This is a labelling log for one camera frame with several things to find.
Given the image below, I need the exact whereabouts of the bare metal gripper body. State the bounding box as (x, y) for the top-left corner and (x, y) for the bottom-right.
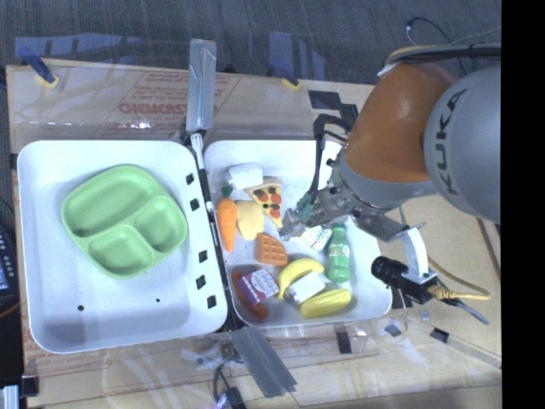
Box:
(304, 185), (364, 232)

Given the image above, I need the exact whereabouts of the red sausage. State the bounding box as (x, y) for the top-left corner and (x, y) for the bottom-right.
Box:
(231, 270), (270, 320)

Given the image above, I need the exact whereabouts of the black cylinder on white bracket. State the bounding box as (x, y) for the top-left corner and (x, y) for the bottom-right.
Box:
(370, 223), (439, 306)

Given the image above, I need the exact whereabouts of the orange waffle biscuit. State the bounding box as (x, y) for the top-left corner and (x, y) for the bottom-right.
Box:
(256, 232), (290, 268)

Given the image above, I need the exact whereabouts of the white carton with coloured print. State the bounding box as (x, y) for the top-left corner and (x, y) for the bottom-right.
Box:
(297, 223), (334, 253)

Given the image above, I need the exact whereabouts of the toy pizza slice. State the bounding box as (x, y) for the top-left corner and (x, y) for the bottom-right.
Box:
(243, 176), (284, 229)

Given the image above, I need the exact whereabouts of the brown cardboard board red print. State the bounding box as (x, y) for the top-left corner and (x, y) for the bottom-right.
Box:
(4, 57), (384, 408)

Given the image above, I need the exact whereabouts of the yellow corn cob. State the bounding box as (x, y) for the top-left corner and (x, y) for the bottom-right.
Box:
(300, 288), (353, 319)

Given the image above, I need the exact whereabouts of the white plastic bottle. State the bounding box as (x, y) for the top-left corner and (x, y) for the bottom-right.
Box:
(227, 162), (264, 190)

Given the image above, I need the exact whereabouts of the orange carrot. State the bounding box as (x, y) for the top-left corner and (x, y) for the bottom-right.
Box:
(216, 185), (238, 254)

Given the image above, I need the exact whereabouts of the purple and white carton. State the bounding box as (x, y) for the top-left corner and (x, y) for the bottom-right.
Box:
(236, 268), (281, 307)

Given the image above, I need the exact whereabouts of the black block with thin wires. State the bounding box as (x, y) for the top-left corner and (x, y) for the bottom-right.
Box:
(224, 385), (247, 409)

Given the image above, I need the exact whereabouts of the small white jar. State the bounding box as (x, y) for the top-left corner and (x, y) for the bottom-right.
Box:
(284, 271), (327, 305)

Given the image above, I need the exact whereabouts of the yellow banana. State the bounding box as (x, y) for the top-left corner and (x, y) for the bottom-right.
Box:
(277, 256), (325, 301)

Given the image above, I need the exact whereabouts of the beige toy bread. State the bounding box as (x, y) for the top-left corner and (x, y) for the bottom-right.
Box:
(235, 199), (266, 241)

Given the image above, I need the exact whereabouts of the white plastic tray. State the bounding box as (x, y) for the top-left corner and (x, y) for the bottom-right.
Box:
(203, 139), (393, 330)
(16, 139), (229, 354)

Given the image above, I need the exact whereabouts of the green plastic bottle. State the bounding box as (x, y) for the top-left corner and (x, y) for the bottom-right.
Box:
(326, 223), (352, 284)

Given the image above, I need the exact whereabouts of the green divided plate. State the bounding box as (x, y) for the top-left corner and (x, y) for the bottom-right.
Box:
(60, 164), (189, 279)

